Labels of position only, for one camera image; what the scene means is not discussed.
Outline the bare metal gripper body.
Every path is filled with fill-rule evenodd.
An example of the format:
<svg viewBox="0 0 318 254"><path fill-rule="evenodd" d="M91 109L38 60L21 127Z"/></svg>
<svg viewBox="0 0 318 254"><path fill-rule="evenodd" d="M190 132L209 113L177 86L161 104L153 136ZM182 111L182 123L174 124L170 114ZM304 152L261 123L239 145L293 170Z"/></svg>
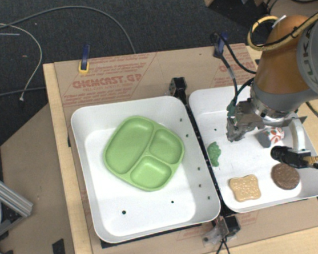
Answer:
<svg viewBox="0 0 318 254"><path fill-rule="evenodd" d="M262 130L266 126L285 127L293 119L290 113L273 110L257 99L239 102L233 111L228 112L227 118L233 119L238 130L245 128L248 133L255 128Z"/></svg>

